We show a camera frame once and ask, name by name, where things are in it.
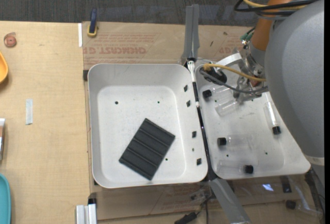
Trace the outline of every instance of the black cap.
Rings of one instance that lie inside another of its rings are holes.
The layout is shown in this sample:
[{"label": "black cap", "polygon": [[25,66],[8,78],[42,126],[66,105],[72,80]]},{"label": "black cap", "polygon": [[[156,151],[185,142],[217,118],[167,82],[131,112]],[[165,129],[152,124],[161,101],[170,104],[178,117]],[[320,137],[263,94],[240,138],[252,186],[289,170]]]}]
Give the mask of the black cap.
[{"label": "black cap", "polygon": [[278,135],[281,133],[281,130],[280,130],[281,128],[279,126],[272,127],[272,129],[273,129],[274,135]]},{"label": "black cap", "polygon": [[226,145],[227,139],[226,138],[218,138],[218,146]]},{"label": "black cap", "polygon": [[253,173],[253,166],[252,165],[245,165],[244,166],[245,173]]},{"label": "black cap", "polygon": [[287,209],[295,209],[295,206],[296,206],[296,202],[295,201],[292,201],[292,200],[287,200],[285,201],[285,206],[287,207]]},{"label": "black cap", "polygon": [[211,97],[212,96],[212,92],[211,92],[211,90],[205,90],[205,91],[203,91],[203,97],[206,99],[206,98],[209,98],[209,97]]}]

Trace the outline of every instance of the gray cable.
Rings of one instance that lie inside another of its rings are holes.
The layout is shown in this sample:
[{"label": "gray cable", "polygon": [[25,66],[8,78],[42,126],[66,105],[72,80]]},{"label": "gray cable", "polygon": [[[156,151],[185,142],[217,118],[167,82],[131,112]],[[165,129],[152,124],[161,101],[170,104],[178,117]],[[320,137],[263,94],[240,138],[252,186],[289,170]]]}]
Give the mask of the gray cable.
[{"label": "gray cable", "polygon": [[261,92],[261,91],[264,91],[265,89],[268,88],[268,86],[264,86],[264,87],[261,87],[257,90],[252,90],[252,91],[246,91],[246,90],[241,90],[241,89],[237,89],[235,87],[232,87],[224,82],[221,82],[219,81],[218,79],[216,79],[215,77],[213,77],[212,75],[209,75],[208,73],[206,73],[205,71],[200,71],[200,73],[203,75],[203,76],[206,76],[208,77],[209,79],[211,79],[212,81],[214,81],[215,83],[217,83],[218,85],[221,85],[221,86],[225,86],[225,87],[228,87],[229,89],[233,90],[233,91],[236,91],[236,92],[240,92],[240,93],[247,93],[247,94],[253,94],[253,93],[257,93],[257,92]]}]

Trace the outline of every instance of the brown round object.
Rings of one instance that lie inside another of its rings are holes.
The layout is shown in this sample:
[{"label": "brown round object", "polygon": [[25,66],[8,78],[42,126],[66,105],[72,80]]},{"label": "brown round object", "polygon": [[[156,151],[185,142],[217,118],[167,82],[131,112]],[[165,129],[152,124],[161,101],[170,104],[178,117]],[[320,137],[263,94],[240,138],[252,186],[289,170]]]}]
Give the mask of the brown round object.
[{"label": "brown round object", "polygon": [[7,47],[14,47],[16,45],[16,38],[14,36],[8,36],[5,38],[5,45]]}]

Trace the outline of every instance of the orange plastic object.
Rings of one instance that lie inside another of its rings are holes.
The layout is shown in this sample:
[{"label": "orange plastic object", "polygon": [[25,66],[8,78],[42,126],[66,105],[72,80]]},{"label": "orange plastic object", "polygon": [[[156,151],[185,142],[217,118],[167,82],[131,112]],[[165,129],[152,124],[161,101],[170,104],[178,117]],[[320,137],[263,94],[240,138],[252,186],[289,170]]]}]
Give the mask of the orange plastic object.
[{"label": "orange plastic object", "polygon": [[8,65],[0,52],[0,84],[6,79],[8,74]]},{"label": "orange plastic object", "polygon": [[[268,5],[285,4],[292,0],[269,0]],[[251,42],[254,47],[265,51],[269,42],[269,31],[272,25],[271,20],[259,19],[254,30]]]}]

